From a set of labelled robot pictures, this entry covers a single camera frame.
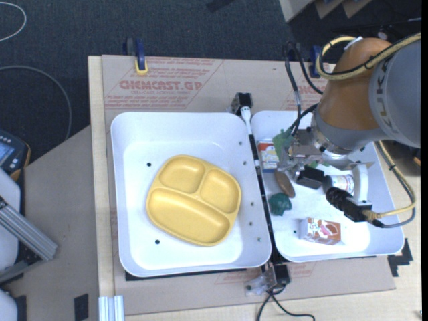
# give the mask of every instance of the white cable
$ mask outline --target white cable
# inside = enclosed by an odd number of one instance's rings
[[[4,1],[0,1],[0,5],[8,5],[8,6],[12,6],[14,8],[18,8],[18,10],[20,10],[24,16],[24,22],[22,23],[22,26],[18,29],[18,31],[16,31],[15,33],[8,35],[7,37],[1,38],[0,41],[5,41],[7,39],[11,39],[12,37],[15,37],[19,32],[21,32],[25,25],[27,25],[27,14],[25,14],[25,11],[18,5],[15,5],[14,3],[7,3]]]

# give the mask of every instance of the black floor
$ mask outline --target black floor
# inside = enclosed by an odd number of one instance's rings
[[[313,45],[340,33],[376,36],[393,25],[394,39],[418,31],[406,21],[420,18],[422,7],[421,0],[374,0],[350,19],[340,6],[321,20],[312,4],[286,23],[278,0],[0,1],[27,14],[23,31],[0,41],[0,129],[26,141],[33,161],[68,136],[65,96],[70,134],[89,125],[88,56],[122,54],[126,37],[143,38],[149,56],[243,60],[282,60],[290,40],[308,59]],[[0,4],[0,39],[22,21],[18,9]]]

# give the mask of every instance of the yellow divided plate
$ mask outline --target yellow divided plate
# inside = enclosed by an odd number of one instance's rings
[[[219,167],[196,157],[170,158],[146,202],[150,220],[167,233],[202,246],[221,243],[235,223],[241,188]]]

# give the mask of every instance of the table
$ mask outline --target table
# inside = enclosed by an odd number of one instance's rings
[[[100,296],[113,296],[114,270],[112,261],[112,237],[110,228],[110,202],[106,158],[106,124],[104,119],[104,95],[102,57],[88,58],[90,78],[90,106],[92,129],[92,154],[94,161],[94,194],[96,209],[96,238],[98,249],[98,282]],[[267,63],[257,61],[261,70]],[[397,164],[402,167],[420,200],[420,168],[407,154],[396,154]],[[408,200],[401,186],[385,167],[386,178],[396,205],[407,205]],[[317,320],[420,320],[421,300],[421,228],[420,203],[417,217],[404,226],[405,237],[413,255],[409,266],[399,267],[399,277],[394,279],[396,289],[343,296],[288,300],[284,306],[294,313],[312,313]],[[127,316],[127,320],[253,320],[260,304],[240,304],[177,312],[161,312]],[[263,312],[263,320],[282,317],[279,308],[269,303]]]

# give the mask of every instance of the gray surface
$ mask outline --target gray surface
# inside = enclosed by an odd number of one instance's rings
[[[58,245],[56,257],[2,287],[27,297],[27,319],[74,321],[74,298],[89,295],[97,320],[98,273],[90,127],[25,170],[26,217]]]

